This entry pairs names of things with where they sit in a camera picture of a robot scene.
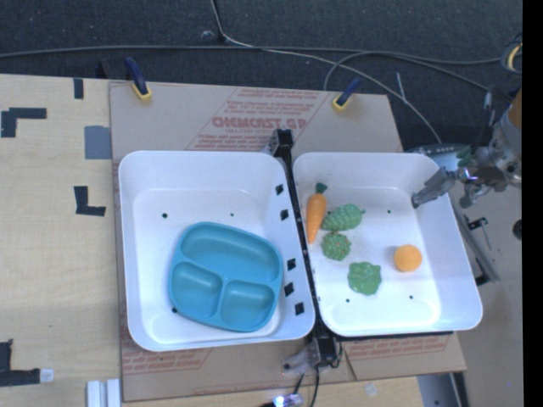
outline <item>blue plate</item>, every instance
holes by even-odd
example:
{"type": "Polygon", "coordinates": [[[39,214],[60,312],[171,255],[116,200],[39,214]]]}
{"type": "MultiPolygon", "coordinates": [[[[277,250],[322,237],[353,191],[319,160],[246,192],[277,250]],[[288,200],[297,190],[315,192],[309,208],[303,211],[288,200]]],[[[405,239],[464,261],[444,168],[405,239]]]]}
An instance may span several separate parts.
{"type": "Polygon", "coordinates": [[[272,317],[283,282],[283,261],[262,237],[201,222],[176,246],[168,293],[190,320],[235,332],[254,332],[272,317]]]}

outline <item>orange fruit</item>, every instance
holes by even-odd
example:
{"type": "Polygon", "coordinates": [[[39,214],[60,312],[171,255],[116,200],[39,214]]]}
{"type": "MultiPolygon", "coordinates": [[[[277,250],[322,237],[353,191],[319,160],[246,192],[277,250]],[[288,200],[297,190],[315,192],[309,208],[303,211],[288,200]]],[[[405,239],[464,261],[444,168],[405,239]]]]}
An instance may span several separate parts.
{"type": "Polygon", "coordinates": [[[414,271],[421,266],[423,254],[412,244],[404,244],[395,250],[394,262],[398,270],[414,271]]]}

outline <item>blue clamp handle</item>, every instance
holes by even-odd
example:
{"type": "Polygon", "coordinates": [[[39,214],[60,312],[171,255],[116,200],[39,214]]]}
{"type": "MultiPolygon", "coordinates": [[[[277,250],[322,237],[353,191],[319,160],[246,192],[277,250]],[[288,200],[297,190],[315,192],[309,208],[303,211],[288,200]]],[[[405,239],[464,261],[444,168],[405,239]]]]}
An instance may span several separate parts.
{"type": "Polygon", "coordinates": [[[132,89],[136,95],[143,100],[149,99],[152,95],[151,89],[147,87],[142,71],[139,69],[136,61],[133,58],[126,58],[125,67],[130,73],[131,78],[134,80],[132,89]]]}
{"type": "Polygon", "coordinates": [[[350,96],[358,89],[362,84],[362,79],[360,77],[355,77],[353,81],[347,86],[347,88],[343,91],[343,93],[340,93],[333,101],[332,101],[332,107],[334,107],[336,110],[341,111],[349,102],[350,96]]]}

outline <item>carrot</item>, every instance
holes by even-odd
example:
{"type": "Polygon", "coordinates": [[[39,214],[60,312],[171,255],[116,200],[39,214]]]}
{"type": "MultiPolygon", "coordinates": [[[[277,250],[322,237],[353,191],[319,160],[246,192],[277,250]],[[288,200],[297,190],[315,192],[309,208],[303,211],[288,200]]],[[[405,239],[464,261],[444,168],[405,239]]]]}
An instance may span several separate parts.
{"type": "Polygon", "coordinates": [[[307,210],[305,214],[305,225],[307,227],[307,241],[313,243],[316,233],[321,227],[322,220],[326,213],[326,197],[323,195],[327,186],[322,183],[316,184],[315,193],[307,200],[307,210]]]}

